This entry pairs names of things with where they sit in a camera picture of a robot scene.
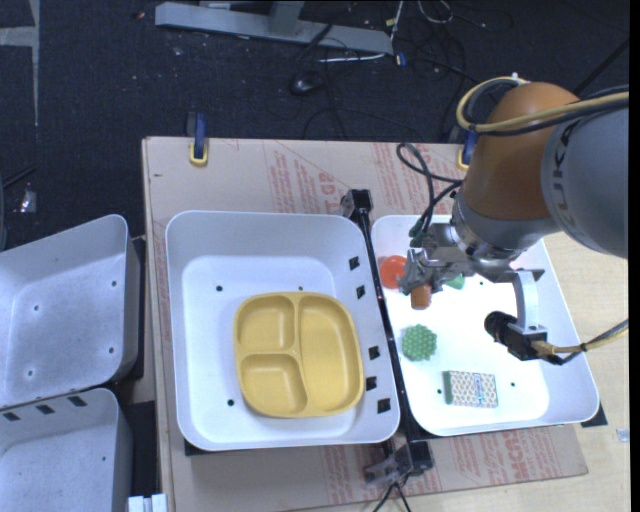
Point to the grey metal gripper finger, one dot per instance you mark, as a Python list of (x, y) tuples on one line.
[(412, 272), (436, 280)]

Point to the black cylinder on white bracket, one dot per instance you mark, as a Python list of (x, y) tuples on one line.
[(520, 337)]

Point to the thin black rod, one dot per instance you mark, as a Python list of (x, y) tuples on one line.
[(387, 320)]

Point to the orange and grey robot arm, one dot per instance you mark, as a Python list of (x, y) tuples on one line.
[(515, 160)]

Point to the white plastic tray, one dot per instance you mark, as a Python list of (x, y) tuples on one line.
[(55, 460), (500, 360), (210, 280), (60, 310)]

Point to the orange toy cylinder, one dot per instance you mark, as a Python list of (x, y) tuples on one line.
[(421, 299)]

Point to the red round toy tomato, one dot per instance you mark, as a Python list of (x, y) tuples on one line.
[(391, 270)]

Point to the green toy grapes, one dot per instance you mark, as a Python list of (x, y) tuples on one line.
[(419, 342)]

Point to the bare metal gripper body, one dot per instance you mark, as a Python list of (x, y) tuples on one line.
[(450, 250)]

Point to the green toy block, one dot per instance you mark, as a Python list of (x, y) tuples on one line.
[(456, 283)]

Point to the yellow divided plate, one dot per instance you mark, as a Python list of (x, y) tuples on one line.
[(325, 350)]

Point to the patterned green and white carton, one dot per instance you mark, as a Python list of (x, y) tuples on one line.
[(472, 389)]

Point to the brown cardboard board red print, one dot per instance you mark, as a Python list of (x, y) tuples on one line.
[(280, 170)]

